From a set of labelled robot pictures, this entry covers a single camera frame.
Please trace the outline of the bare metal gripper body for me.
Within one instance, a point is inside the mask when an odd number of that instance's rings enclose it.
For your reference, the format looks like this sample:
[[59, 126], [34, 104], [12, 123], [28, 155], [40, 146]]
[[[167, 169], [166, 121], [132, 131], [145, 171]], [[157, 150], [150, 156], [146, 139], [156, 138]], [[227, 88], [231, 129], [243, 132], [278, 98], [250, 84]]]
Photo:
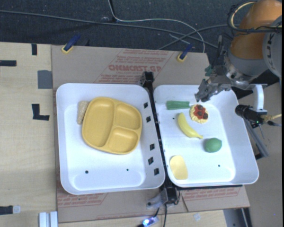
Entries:
[[207, 83], [210, 86], [217, 87], [217, 90], [229, 90], [236, 87], [242, 90], [252, 90], [254, 84], [252, 76], [246, 75], [234, 66], [208, 66], [205, 69], [205, 75], [209, 77]]

